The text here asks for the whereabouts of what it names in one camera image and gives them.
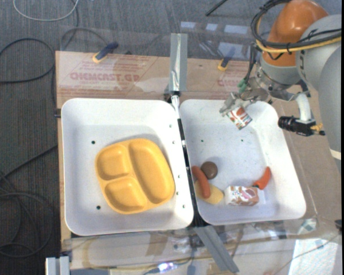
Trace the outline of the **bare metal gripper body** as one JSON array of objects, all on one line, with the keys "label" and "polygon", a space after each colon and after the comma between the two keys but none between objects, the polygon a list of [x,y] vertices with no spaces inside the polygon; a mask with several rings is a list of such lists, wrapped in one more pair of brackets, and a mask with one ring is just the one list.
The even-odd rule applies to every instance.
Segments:
[{"label": "bare metal gripper body", "polygon": [[273,81],[267,77],[250,77],[239,84],[239,91],[232,93],[234,106],[248,106],[262,101],[273,104],[275,100],[292,101],[294,94],[287,90],[290,85]]}]

